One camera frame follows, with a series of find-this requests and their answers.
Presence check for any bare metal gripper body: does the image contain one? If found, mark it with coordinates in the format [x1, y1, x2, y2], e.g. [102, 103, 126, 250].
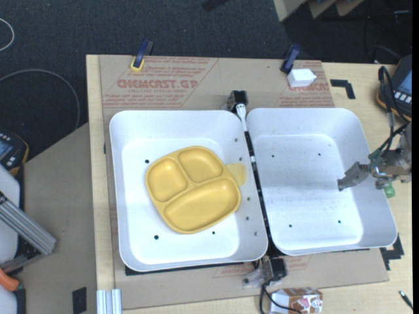
[369, 148, 412, 190]

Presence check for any white plastic tray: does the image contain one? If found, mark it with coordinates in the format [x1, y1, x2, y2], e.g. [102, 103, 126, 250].
[245, 107, 399, 256]
[109, 109, 269, 272]

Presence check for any thin black and white rod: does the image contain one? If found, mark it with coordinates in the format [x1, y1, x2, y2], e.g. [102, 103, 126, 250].
[235, 103, 274, 260]

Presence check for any small white box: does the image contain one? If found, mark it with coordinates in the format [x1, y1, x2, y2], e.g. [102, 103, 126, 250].
[287, 68, 318, 88]

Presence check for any brown and white carton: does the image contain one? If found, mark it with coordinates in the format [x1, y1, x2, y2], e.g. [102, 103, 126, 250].
[269, 287, 324, 314]

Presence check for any yellow divided plate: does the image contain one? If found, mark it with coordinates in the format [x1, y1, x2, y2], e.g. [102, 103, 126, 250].
[145, 145, 242, 235]

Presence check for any brown cardboard board red print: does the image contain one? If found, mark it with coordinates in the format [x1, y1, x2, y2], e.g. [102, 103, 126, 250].
[98, 55, 390, 310]

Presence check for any black block with thin wires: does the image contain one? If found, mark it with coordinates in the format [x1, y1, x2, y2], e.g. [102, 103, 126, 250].
[221, 90, 248, 111]
[242, 256, 289, 289]

